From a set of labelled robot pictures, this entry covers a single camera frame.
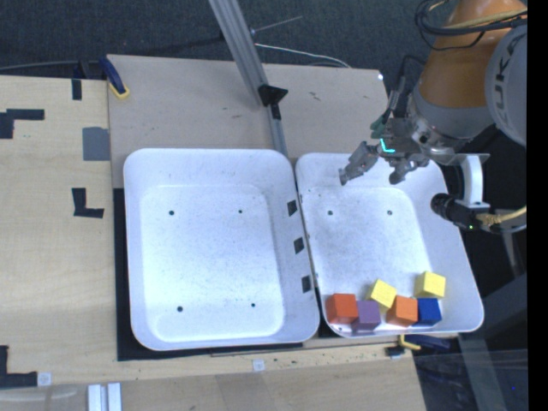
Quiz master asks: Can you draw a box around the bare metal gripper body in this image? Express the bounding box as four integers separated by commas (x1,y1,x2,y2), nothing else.
375,116,468,165

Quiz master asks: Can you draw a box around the white plastic tray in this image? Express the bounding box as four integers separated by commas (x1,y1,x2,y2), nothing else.
122,147,321,352
295,152,485,339

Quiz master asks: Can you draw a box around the yellow cube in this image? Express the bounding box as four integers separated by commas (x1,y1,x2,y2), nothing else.
366,278,398,313
414,270,447,300

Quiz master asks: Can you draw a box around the orange cube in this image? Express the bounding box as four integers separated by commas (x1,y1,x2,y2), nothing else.
385,295,420,329
325,293,360,325

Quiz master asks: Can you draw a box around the blue cube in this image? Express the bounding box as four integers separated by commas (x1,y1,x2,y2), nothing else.
412,297,443,327

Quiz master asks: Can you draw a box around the purple cube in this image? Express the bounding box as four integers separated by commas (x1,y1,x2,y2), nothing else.
351,300,383,333

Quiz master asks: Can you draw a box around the pale wood board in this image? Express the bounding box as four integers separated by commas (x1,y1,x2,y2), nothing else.
105,53,460,360

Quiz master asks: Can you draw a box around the black cylinder on white bracket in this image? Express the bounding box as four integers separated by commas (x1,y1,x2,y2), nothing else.
430,153,491,233

